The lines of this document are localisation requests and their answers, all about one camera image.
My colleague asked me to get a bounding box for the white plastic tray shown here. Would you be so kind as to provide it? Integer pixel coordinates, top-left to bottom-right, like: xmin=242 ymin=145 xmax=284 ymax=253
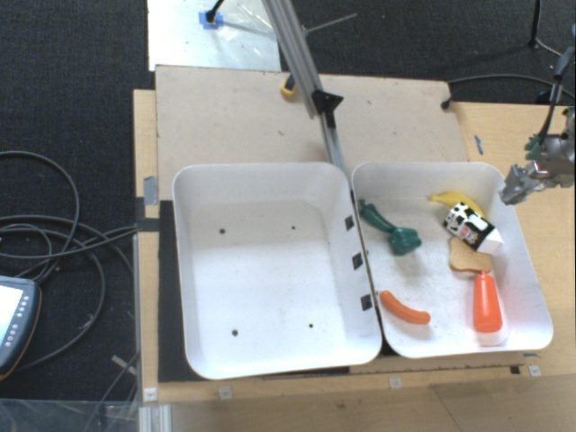
xmin=172 ymin=161 xmax=384 ymax=381
xmin=350 ymin=160 xmax=555 ymax=360

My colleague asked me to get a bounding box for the thin black rod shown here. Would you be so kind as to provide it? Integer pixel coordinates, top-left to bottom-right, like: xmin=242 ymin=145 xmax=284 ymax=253
xmin=349 ymin=188 xmax=384 ymax=347

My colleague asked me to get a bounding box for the pale flat board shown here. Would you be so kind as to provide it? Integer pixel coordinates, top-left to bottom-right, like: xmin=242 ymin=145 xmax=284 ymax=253
xmin=154 ymin=64 xmax=527 ymax=376

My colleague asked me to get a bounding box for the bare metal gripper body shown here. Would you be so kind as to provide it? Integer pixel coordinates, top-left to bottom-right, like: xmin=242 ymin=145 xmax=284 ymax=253
xmin=526 ymin=131 xmax=576 ymax=189

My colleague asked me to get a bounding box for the orange sausage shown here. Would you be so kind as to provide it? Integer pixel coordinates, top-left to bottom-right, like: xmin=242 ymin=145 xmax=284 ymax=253
xmin=379 ymin=290 xmax=432 ymax=326

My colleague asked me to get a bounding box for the brown bread slice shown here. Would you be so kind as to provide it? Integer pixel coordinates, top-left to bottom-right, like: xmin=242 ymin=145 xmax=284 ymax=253
xmin=447 ymin=236 xmax=493 ymax=281

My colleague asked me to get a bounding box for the orange bottle with white cap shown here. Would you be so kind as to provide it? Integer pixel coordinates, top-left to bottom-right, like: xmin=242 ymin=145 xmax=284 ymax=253
xmin=472 ymin=269 xmax=509 ymax=347

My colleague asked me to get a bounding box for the black and white milk carton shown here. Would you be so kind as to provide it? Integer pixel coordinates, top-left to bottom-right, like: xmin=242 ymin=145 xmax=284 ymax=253
xmin=441 ymin=202 xmax=506 ymax=257

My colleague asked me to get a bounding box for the yellow banana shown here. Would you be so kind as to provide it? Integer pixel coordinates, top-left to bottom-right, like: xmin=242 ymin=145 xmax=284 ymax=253
xmin=427 ymin=190 xmax=486 ymax=220

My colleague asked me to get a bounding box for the green broccoli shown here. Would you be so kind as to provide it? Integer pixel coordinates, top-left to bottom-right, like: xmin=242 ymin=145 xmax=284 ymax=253
xmin=357 ymin=198 xmax=423 ymax=257

